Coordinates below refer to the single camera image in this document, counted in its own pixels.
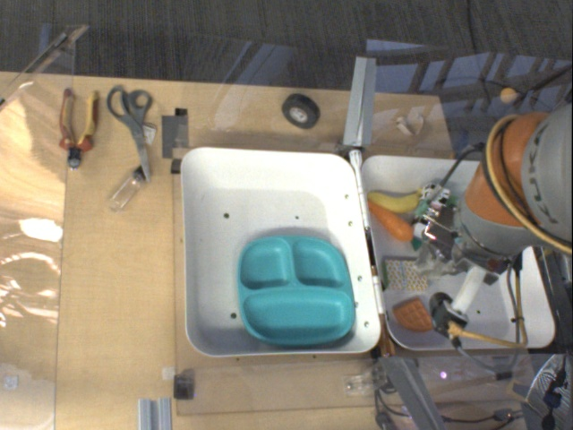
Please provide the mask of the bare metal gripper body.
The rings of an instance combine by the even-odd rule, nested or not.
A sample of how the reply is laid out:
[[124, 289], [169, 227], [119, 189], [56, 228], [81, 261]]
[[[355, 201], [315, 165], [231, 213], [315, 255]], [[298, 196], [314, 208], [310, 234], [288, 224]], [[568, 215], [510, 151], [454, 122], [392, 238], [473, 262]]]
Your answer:
[[429, 209], [414, 223], [414, 235], [423, 243], [431, 245], [441, 258], [451, 259], [458, 231], [455, 227], [457, 209], [442, 207], [439, 211]]

